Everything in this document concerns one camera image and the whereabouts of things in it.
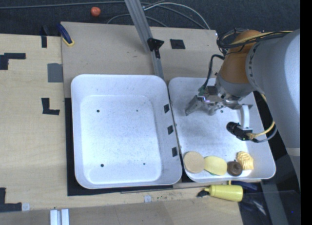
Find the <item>empty white tray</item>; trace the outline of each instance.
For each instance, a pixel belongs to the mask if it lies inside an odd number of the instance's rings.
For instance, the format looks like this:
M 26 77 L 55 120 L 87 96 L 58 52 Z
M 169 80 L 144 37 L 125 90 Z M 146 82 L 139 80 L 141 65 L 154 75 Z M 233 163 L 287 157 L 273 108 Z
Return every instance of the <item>empty white tray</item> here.
M 85 188 L 168 185 L 182 175 L 168 89 L 157 76 L 71 83 L 75 176 Z
M 245 151 L 254 158 L 254 170 L 244 170 L 238 177 L 228 173 L 223 176 L 212 175 L 205 170 L 197 174 L 186 170 L 186 174 L 199 183 L 271 178 L 275 174 L 275 162 L 268 142 L 244 142 L 226 129 L 228 122 L 241 122 L 238 110 L 222 108 L 213 116 L 209 116 L 207 110 L 202 108 L 188 116 L 185 115 L 186 106 L 205 80 L 205 78 L 174 78 L 169 82 L 169 94 L 182 156 L 189 151 L 196 151 L 203 157 L 218 156 L 229 162 L 236 159 L 237 152 Z M 209 79 L 209 85 L 214 83 L 214 78 Z M 242 103 L 253 105 L 250 109 L 250 126 L 255 133 L 262 132 L 264 129 L 254 95 L 249 94 Z M 258 137 L 259 140 L 265 138 L 265 135 Z

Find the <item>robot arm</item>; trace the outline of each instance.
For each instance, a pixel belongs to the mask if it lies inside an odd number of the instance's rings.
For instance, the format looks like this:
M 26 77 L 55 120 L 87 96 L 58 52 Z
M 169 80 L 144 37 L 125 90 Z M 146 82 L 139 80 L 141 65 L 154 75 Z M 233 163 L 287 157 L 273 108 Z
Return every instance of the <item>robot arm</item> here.
M 217 43 L 228 50 L 215 86 L 204 84 L 186 114 L 201 104 L 208 106 L 209 115 L 222 107 L 241 109 L 239 101 L 251 92 L 265 95 L 300 184 L 300 30 L 267 34 L 244 30 L 229 45 L 220 38 Z M 238 128 L 229 123 L 227 130 L 236 136 L 240 132 L 237 137 L 247 140 L 244 135 L 250 131 Z

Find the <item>red ball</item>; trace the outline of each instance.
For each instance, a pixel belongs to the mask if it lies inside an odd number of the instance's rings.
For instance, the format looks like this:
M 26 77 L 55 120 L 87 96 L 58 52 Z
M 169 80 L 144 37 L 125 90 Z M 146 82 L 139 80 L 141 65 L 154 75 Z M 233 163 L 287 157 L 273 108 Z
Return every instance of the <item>red ball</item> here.
M 91 8 L 91 15 L 93 16 L 93 17 L 98 17 L 100 14 L 101 14 L 101 9 L 99 9 L 98 7 L 92 7 Z

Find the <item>yellow bottle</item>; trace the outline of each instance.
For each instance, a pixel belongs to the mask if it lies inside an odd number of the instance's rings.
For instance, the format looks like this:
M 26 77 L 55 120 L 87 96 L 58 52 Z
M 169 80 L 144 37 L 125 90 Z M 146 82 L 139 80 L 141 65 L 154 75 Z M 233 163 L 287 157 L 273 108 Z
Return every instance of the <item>yellow bottle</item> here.
M 240 202 L 243 199 L 243 188 L 240 185 L 211 185 L 205 189 L 210 196 Z

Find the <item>round beige toy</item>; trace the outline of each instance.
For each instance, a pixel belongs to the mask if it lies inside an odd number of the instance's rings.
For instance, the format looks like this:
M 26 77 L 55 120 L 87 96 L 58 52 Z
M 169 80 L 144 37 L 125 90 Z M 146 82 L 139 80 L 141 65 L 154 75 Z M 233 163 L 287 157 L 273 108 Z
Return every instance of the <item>round beige toy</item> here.
M 240 151 L 236 156 L 243 170 L 254 169 L 254 159 L 247 152 Z
M 190 151 L 184 155 L 184 166 L 187 171 L 191 173 L 200 173 L 204 170 L 204 165 L 204 158 L 198 152 Z
M 220 157 L 208 156 L 205 157 L 204 168 L 211 174 L 223 176 L 227 172 L 228 164 Z

